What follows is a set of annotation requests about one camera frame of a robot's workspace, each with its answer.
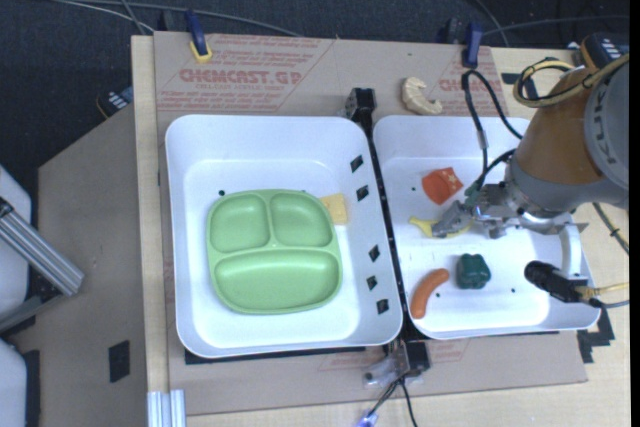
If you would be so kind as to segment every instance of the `green plate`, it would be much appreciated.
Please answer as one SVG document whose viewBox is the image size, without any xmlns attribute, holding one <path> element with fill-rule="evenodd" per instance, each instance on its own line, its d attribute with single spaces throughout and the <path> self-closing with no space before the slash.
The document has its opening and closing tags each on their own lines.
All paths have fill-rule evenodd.
<svg viewBox="0 0 640 427">
<path fill-rule="evenodd" d="M 306 192 L 267 189 L 219 199 L 207 216 L 207 253 L 218 296 L 241 313 L 317 308 L 342 283 L 331 216 Z"/>
</svg>

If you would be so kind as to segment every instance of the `black cable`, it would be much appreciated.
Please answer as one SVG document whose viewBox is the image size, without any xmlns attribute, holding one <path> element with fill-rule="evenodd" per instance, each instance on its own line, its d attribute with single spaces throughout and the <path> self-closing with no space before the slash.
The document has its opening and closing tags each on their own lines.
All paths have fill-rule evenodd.
<svg viewBox="0 0 640 427">
<path fill-rule="evenodd" d="M 582 16 L 582 14 L 583 14 L 587 9 L 589 9 L 589 10 L 594 14 L 594 16 L 601 16 L 601 15 L 597 12 L 597 10 L 593 7 L 593 2 L 594 2 L 594 1 L 595 1 L 595 0 L 584 0 L 584 3 L 582 4 L 582 7 L 580 7 L 580 9 L 578 9 L 578 11 L 576 12 L 576 15 L 577 15 L 577 16 Z M 607 24 L 607 23 L 606 23 L 606 22 L 604 22 L 604 21 L 603 21 L 603 23 L 604 23 L 604 25 L 605 25 L 605 27 L 606 27 L 606 29 L 607 29 L 608 31 L 611 31 L 611 30 L 612 30 L 612 29 L 611 29 L 611 27 L 609 26 L 609 24 Z M 573 23 L 572 39 L 573 39 L 573 41 L 577 41 L 577 40 L 578 40 L 578 24 L 577 24 L 577 22 L 574 22 L 574 23 Z"/>
<path fill-rule="evenodd" d="M 516 91 L 518 93 L 518 96 L 520 99 L 524 99 L 524 100 L 533 100 L 535 102 L 546 102 L 547 100 L 553 100 L 555 98 L 560 98 L 560 97 L 568 97 L 568 95 L 570 95 L 572 92 L 576 92 L 576 90 L 578 89 L 588 89 L 590 87 L 593 86 L 593 84 L 588 85 L 587 84 L 587 80 L 591 79 L 591 77 L 593 76 L 593 74 L 589 73 L 588 75 L 586 75 L 580 82 L 574 84 L 573 86 L 567 88 L 567 89 L 563 89 L 561 91 L 558 91 L 556 93 L 549 93 L 548 95 L 544 95 L 544 96 L 537 96 L 535 99 L 531 99 L 531 98 L 527 98 L 526 96 L 524 96 L 522 93 L 525 89 L 525 83 L 527 81 L 527 79 L 530 79 L 531 76 L 536 72 L 539 71 L 539 69 L 537 68 L 537 66 L 539 64 L 543 64 L 545 61 L 557 61 L 557 59 L 553 58 L 553 57 L 545 57 L 544 59 L 542 59 L 541 61 L 538 61 L 537 63 L 532 64 L 531 66 L 527 66 L 522 73 L 520 74 L 520 76 L 518 77 L 518 79 L 516 80 Z M 543 68 L 540 68 L 540 70 L 558 70 L 561 71 L 563 73 L 568 72 L 573 70 L 574 68 L 568 64 L 560 64 L 558 63 L 557 65 L 547 65 L 544 66 Z"/>
<path fill-rule="evenodd" d="M 373 413 L 375 413 L 378 410 L 378 408 L 382 406 L 382 404 L 384 404 L 387 401 L 387 399 L 391 397 L 391 395 L 393 395 L 393 392 L 396 391 L 396 388 L 400 384 L 400 381 L 403 379 L 404 379 L 404 376 L 399 377 L 398 379 L 393 381 L 391 384 L 389 384 L 389 386 L 387 386 L 387 389 L 383 392 L 383 394 L 380 396 L 380 398 L 375 403 L 375 405 L 369 410 L 369 412 L 367 413 L 367 416 L 371 416 Z"/>
<path fill-rule="evenodd" d="M 402 391 L 404 391 L 404 397 L 407 399 L 407 409 L 409 410 L 409 417 L 411 418 L 411 423 L 414 427 L 418 427 L 418 422 L 416 422 L 416 417 L 413 416 L 413 407 L 411 407 L 411 399 L 409 398 L 409 392 L 407 391 L 407 387 L 404 384 L 404 378 L 400 381 L 400 386 L 402 386 Z"/>
<path fill-rule="evenodd" d="M 620 229 L 616 228 L 611 223 L 611 221 L 609 220 L 609 217 L 607 216 L 607 214 L 605 214 L 604 210 L 602 209 L 599 203 L 592 203 L 592 205 L 593 205 L 593 208 L 595 208 L 596 212 L 598 213 L 598 216 L 600 217 L 602 222 L 605 224 L 605 226 L 609 230 L 609 235 L 614 239 L 616 239 L 616 242 L 620 244 L 620 247 L 624 250 L 624 252 L 627 253 L 627 255 L 629 255 L 629 243 L 622 237 L 622 235 L 620 235 Z"/>
<path fill-rule="evenodd" d="M 504 123 L 504 125 L 507 127 L 507 129 L 509 130 L 509 132 L 511 132 L 515 137 L 517 137 L 518 139 L 522 139 L 522 135 L 515 129 L 513 128 L 513 126 L 511 125 L 511 123 L 509 123 L 509 120 L 507 119 L 507 117 L 504 114 L 504 111 L 502 110 L 502 107 L 500 106 L 500 101 L 498 100 L 498 97 L 496 96 L 495 91 L 493 90 L 493 88 L 491 87 L 491 84 L 489 84 L 489 81 L 478 71 L 476 70 L 469 70 L 467 72 L 464 73 L 464 75 L 462 76 L 462 80 L 465 80 L 465 76 L 466 81 L 467 81 L 467 90 L 469 89 L 469 75 L 475 75 L 476 77 L 478 77 L 480 79 L 480 81 L 482 82 L 482 84 L 484 85 L 484 87 L 486 88 L 486 90 L 489 92 L 489 95 L 491 96 L 491 100 L 493 101 L 493 105 L 496 108 L 496 111 L 498 113 L 498 116 L 500 116 L 500 119 L 502 120 L 502 122 Z"/>
<path fill-rule="evenodd" d="M 478 116 L 478 111 L 476 111 L 475 106 L 473 105 L 473 97 L 471 96 L 471 89 L 469 88 L 469 74 L 470 72 L 466 72 L 462 74 L 462 90 L 464 91 L 464 100 L 467 103 L 467 109 L 469 109 L 469 114 L 471 115 L 471 119 L 473 120 L 473 124 L 476 127 L 476 131 L 478 133 L 478 142 L 480 143 L 480 147 L 482 149 L 482 174 L 480 176 L 486 176 L 488 166 L 489 156 L 487 153 L 487 139 L 486 134 L 484 132 L 484 128 L 482 127 L 482 122 L 480 121 L 480 117 Z"/>
<path fill-rule="evenodd" d="M 556 10 L 555 10 L 555 18 L 556 20 L 559 20 L 563 17 L 562 15 L 562 4 L 564 3 L 564 0 L 556 0 Z M 564 32 L 562 29 L 562 23 L 556 23 L 556 32 L 558 35 L 558 41 L 560 42 L 560 44 L 562 46 L 566 46 L 566 38 L 564 37 Z"/>
<path fill-rule="evenodd" d="M 589 304 L 594 308 L 620 308 L 622 306 L 629 306 L 629 299 L 626 299 L 625 301 L 619 301 L 617 303 L 603 303 L 600 299 L 592 297 L 591 299 L 589 299 Z"/>
<path fill-rule="evenodd" d="M 505 151 L 502 155 L 500 155 L 499 157 L 496 157 L 493 162 L 491 162 L 491 164 L 489 164 L 489 166 L 487 167 L 487 170 L 485 172 L 483 172 L 478 178 L 476 178 L 474 184 L 476 184 L 476 187 L 478 189 L 480 189 L 480 187 L 482 187 L 484 185 L 484 180 L 487 177 L 487 175 L 491 172 L 491 170 L 496 167 L 498 164 L 502 163 L 502 162 L 507 162 L 512 155 L 516 152 L 516 150 L 509 150 L 509 151 Z"/>
</svg>

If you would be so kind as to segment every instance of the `cardboard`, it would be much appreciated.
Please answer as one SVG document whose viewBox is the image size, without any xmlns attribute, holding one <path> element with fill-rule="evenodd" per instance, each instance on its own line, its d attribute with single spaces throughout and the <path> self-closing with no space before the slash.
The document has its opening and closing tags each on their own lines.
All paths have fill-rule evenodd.
<svg viewBox="0 0 640 427">
<path fill-rule="evenodd" d="M 209 35 L 207 40 L 214 60 L 203 65 L 191 54 L 188 34 L 154 34 L 170 388 L 185 391 L 188 415 L 375 399 L 381 390 L 365 386 L 363 374 L 384 358 L 382 347 L 232 361 L 185 352 L 175 329 L 164 133 L 171 121 L 191 112 L 340 115 L 354 87 L 375 89 L 376 120 L 413 115 L 401 101 L 401 85 L 409 76 L 430 86 L 426 97 L 440 100 L 445 115 L 467 116 L 460 90 L 463 47 L 266 36 Z M 479 71 L 504 103 L 490 50 L 482 48 L 479 59 Z M 480 115 L 495 115 L 484 87 L 472 81 L 472 89 Z M 412 383 L 412 395 L 586 380 L 574 332 L 427 343 L 433 366 Z"/>
<path fill-rule="evenodd" d="M 40 425 L 146 423 L 133 132 L 127 107 L 39 169 L 38 230 L 85 274 L 77 295 L 10 339 L 40 353 Z M 116 375 L 109 350 L 122 342 L 129 372 Z"/>
</svg>

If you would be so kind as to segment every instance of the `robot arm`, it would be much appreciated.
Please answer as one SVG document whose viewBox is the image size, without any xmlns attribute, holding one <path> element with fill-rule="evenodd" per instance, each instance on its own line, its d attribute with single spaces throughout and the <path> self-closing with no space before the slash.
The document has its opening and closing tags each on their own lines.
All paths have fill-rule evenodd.
<svg viewBox="0 0 640 427">
<path fill-rule="evenodd" d="M 586 280 L 579 273 L 580 237 L 570 212 L 583 203 L 629 208 L 628 61 L 627 53 L 600 70 L 568 71 L 541 99 L 524 98 L 517 83 L 516 99 L 539 108 L 516 150 L 503 156 L 503 181 L 476 182 L 466 201 L 454 202 L 432 226 L 433 236 L 444 238 L 474 222 L 491 238 L 504 236 L 509 226 L 557 234 L 562 269 L 531 262 L 525 276 L 563 301 L 580 300 L 575 290 Z"/>
</svg>

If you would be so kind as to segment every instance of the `blue clamp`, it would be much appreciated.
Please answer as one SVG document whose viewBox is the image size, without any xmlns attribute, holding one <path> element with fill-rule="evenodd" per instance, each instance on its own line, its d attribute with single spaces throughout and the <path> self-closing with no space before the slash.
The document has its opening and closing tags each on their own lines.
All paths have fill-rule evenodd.
<svg viewBox="0 0 640 427">
<path fill-rule="evenodd" d="M 478 67 L 478 50 L 482 40 L 482 27 L 477 22 L 469 22 L 465 32 L 467 48 L 462 51 L 462 65 L 465 68 Z"/>
<path fill-rule="evenodd" d="M 193 56 L 196 58 L 196 61 L 199 63 L 206 63 L 210 61 L 213 57 L 213 52 L 207 43 L 198 17 L 191 9 L 188 9 L 184 12 L 184 18 L 187 21 L 187 30 L 191 33 L 189 46 L 191 47 L 191 51 L 193 52 Z"/>
</svg>

